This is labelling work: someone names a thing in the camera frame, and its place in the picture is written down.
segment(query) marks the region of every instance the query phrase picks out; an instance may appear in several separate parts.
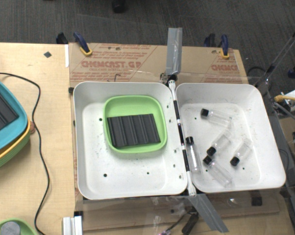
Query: wooden table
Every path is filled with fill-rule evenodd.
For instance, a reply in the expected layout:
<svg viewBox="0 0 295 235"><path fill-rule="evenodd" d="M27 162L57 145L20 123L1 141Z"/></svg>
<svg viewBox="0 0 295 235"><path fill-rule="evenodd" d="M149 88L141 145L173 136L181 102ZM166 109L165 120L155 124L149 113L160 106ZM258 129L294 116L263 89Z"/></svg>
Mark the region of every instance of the wooden table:
<svg viewBox="0 0 295 235"><path fill-rule="evenodd" d="M197 47L196 50L203 53L208 49ZM47 58L44 55L46 52L49 52L51 57ZM236 53L242 72L244 69L240 54L237 50ZM45 234L59 235L62 218L72 217L75 211L72 112L65 48L63 45L0 43L0 72L24 76L41 86L41 100L35 113L35 121L42 135L42 153L49 169L51 187L37 224ZM37 88L23 80L5 75L0 75L0 81L16 96L28 116L31 116L38 94ZM38 147L38 135L34 133L24 149L0 168L0 221L17 217L34 227L34 216L47 186ZM287 208L279 194L275 208L278 211L271 214L241 218L229 216L223 220L231 231L229 234L292 234ZM180 234L182 224L173 234ZM158 228L165 229L168 226L170 225L161 224ZM219 234L210 231L203 221L196 225L194 232ZM154 233L153 226L86 232L119 235Z"/></svg>

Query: black cap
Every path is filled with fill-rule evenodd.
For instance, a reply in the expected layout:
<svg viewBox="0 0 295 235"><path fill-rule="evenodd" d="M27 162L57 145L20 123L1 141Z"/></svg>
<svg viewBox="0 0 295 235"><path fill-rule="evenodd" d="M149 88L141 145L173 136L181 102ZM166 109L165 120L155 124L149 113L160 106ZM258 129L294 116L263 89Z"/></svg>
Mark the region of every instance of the black cap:
<svg viewBox="0 0 295 235"><path fill-rule="evenodd" d="M193 137L187 137L186 138L186 143L187 144L194 144Z"/></svg>
<svg viewBox="0 0 295 235"><path fill-rule="evenodd" d="M203 159L203 162L205 162L207 165L209 165L211 163L212 159L209 157L209 156L206 156L204 159Z"/></svg>
<svg viewBox="0 0 295 235"><path fill-rule="evenodd" d="M240 159L237 157L233 157L232 160L230 160L231 165L237 166L237 164L240 162Z"/></svg>
<svg viewBox="0 0 295 235"><path fill-rule="evenodd" d="M207 117L208 114L209 114L209 112L210 112L209 110L202 109L202 110L201 110L201 116L202 116L202 117Z"/></svg>
<svg viewBox="0 0 295 235"><path fill-rule="evenodd" d="M210 147L206 151L207 155L209 155L209 156L213 156L215 154L215 152L216 152L216 149L214 147Z"/></svg>

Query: transparent tube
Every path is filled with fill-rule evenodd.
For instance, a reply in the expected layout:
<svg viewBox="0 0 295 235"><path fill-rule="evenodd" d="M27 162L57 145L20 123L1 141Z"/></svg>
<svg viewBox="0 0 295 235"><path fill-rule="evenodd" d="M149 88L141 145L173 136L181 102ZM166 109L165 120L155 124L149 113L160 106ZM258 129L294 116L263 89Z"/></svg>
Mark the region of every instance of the transparent tube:
<svg viewBox="0 0 295 235"><path fill-rule="evenodd" d="M199 154L196 151L193 137L187 137L186 144L188 147L187 149L188 158L190 158L189 159L190 171L192 172L193 176L195 176L196 174L199 175L202 172L202 164L201 164Z"/></svg>
<svg viewBox="0 0 295 235"><path fill-rule="evenodd" d="M224 112L216 111L216 110L201 110L201 118L207 119L209 122L213 124L221 125L225 128L231 128L232 126L232 117L225 114Z"/></svg>
<svg viewBox="0 0 295 235"><path fill-rule="evenodd" d="M241 144L236 149L233 158L230 160L232 166L237 166L237 164L246 159L249 154L253 152L253 143L250 139L245 138Z"/></svg>
<svg viewBox="0 0 295 235"><path fill-rule="evenodd" d="M231 133L227 129L222 131L217 138L211 144L211 147L207 149L206 153L209 156L213 156L215 152L226 148L231 144Z"/></svg>
<svg viewBox="0 0 295 235"><path fill-rule="evenodd" d="M209 156L203 159L204 163L208 165L208 172L225 188L232 186L231 174L222 167L219 163L212 160Z"/></svg>

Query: green tray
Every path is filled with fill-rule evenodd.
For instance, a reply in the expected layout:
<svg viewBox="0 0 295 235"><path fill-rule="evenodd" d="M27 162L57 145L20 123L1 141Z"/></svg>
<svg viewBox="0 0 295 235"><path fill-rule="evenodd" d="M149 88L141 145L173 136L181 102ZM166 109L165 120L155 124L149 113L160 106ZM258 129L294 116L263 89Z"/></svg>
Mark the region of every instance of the green tray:
<svg viewBox="0 0 295 235"><path fill-rule="evenodd" d="M112 145L107 118L129 115L153 114L160 143L142 144L116 148ZM111 149L121 153L143 153L161 149L167 141L166 123L160 103L151 96L123 95L111 97L106 101L103 110L104 132Z"/></svg>
<svg viewBox="0 0 295 235"><path fill-rule="evenodd" d="M26 223L24 220L19 219L19 218L9 218L9 219L6 219L6 220L0 222L0 229L3 226L3 224L5 224L6 222L9 222L9 221L16 222L20 226L20 234L21 235L38 235L36 233L36 231L31 226L29 226L28 223Z"/></svg>

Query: blue tray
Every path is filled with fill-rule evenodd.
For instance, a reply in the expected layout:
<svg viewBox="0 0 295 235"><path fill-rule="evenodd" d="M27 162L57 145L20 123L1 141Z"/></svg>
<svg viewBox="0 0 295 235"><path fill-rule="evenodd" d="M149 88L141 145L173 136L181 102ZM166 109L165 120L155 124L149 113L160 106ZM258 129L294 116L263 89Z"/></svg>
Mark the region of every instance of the blue tray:
<svg viewBox="0 0 295 235"><path fill-rule="evenodd" d="M20 136L27 125L25 110L15 96L0 82L0 94L19 116L17 119L0 129L0 149Z"/></svg>

